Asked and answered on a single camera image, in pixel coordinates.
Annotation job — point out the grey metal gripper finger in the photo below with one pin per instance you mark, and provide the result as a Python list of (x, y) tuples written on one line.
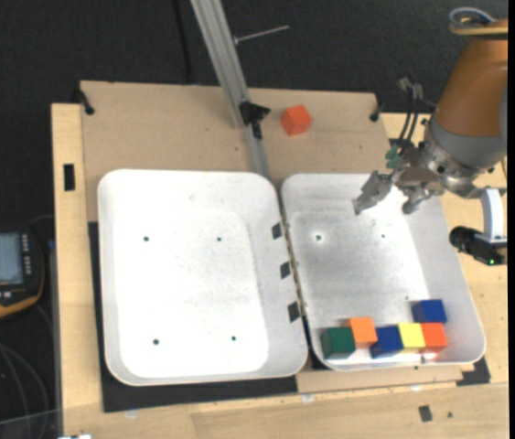
[(415, 200), (371, 195)]

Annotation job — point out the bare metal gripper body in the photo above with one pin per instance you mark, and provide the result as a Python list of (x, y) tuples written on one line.
[(444, 176)]

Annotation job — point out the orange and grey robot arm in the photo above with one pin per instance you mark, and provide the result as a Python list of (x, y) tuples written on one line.
[(472, 89)]

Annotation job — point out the white plastic tray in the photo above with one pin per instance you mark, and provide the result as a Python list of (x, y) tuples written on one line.
[(193, 281), (357, 268)]

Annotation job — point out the red-orange cube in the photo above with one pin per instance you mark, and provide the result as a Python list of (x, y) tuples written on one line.
[(295, 120), (434, 335)]

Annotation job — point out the blue cube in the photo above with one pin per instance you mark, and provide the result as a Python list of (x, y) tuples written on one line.
[(387, 340), (431, 311)]

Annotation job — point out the yellow cube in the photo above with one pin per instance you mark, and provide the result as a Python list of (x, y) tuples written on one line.
[(411, 335)]

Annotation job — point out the orange cube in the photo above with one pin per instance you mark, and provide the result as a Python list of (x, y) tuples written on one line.
[(363, 329)]

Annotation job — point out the green cube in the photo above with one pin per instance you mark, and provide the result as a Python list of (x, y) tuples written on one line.
[(338, 341)]

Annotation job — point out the brown cardboard board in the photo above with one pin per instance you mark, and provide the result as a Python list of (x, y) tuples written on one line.
[(170, 131)]

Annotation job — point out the black cylinder on white bracket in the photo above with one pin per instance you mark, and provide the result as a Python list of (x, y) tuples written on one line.
[(479, 244)]

